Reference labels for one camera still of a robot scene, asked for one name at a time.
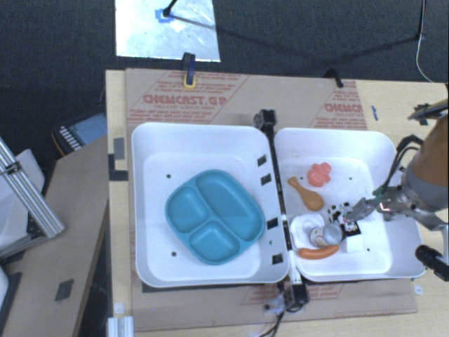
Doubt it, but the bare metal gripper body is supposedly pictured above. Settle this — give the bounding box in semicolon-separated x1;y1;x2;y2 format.
372;186;443;230

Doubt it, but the black and white carton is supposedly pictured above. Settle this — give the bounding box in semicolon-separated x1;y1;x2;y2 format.
327;201;366;255

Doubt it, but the small white printed can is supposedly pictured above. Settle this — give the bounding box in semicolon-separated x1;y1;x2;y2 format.
309;223;344;249

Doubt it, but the brown toy chicken drumstick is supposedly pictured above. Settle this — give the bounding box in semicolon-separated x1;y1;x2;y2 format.
287;176;325;212

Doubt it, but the orange toy sausage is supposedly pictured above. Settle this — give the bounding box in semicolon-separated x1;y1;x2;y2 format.
297;244;340;260

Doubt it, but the white bowl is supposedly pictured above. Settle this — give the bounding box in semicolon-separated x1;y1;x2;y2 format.
290;213;330;251

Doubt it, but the white plastic tray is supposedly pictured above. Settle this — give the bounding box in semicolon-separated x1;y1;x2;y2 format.
273;127;427;283
131;121;290;289

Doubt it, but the pink toy shrimp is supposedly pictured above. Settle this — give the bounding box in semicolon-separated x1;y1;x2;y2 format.
307;161;333;189

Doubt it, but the thin black and white rod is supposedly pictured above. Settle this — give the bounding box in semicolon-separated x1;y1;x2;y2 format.
264;124;303;288

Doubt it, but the blue divided plate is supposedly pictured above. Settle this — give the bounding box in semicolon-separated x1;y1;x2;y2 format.
164;168;267;267

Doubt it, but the black block with thin wires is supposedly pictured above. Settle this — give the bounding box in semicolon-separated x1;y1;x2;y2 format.
253;109;276;131
279;282;310;311

